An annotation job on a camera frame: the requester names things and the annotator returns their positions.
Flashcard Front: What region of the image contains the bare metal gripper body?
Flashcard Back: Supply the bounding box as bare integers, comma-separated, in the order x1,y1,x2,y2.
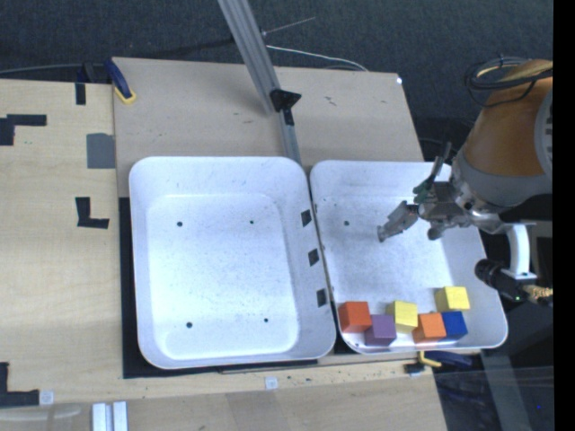
415,180,505,235

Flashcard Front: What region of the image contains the white plastic tray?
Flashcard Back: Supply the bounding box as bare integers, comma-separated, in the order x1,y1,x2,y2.
308,159,509,356
128,155,338,371

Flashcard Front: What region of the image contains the yellow cube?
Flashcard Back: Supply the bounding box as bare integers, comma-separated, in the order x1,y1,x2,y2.
433,286,472,313
385,299,420,335

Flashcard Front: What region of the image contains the blue cube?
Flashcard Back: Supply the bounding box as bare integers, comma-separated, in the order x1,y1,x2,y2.
440,310,470,341

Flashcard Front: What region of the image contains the orange cube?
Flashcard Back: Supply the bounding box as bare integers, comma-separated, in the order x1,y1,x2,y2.
411,312,448,345
337,300,374,334

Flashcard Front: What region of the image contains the purple cube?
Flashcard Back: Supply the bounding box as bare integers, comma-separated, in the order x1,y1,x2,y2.
363,313,398,347

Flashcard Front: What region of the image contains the pale wood board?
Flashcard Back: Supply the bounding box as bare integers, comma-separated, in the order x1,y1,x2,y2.
111,56,484,379

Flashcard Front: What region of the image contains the black cylinder on white bracket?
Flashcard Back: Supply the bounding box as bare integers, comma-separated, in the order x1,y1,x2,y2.
473,222,538,303

